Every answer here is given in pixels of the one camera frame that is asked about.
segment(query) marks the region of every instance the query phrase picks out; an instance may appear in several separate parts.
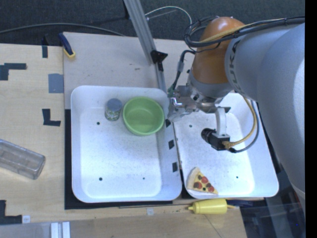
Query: pizza slice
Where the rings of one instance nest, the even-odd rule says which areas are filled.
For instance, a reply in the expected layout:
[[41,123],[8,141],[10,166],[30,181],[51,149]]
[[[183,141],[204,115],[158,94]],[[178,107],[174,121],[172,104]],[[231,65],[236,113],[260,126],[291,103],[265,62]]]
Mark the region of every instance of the pizza slice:
[[191,170],[187,179],[187,188],[218,195],[218,191],[214,188],[214,186],[212,186],[208,178],[200,171],[198,167],[195,167],[193,170]]

